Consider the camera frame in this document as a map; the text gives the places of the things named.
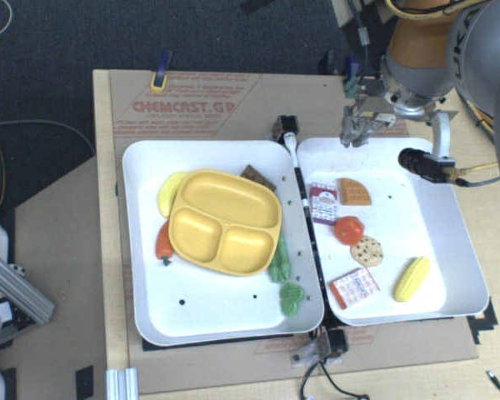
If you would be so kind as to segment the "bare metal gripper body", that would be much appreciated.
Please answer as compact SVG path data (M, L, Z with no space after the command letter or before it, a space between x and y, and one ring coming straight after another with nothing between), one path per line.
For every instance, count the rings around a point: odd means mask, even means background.
M440 98L414 92L394 77L365 77L356 86L353 119L359 126L393 126L399 118L423 120Z

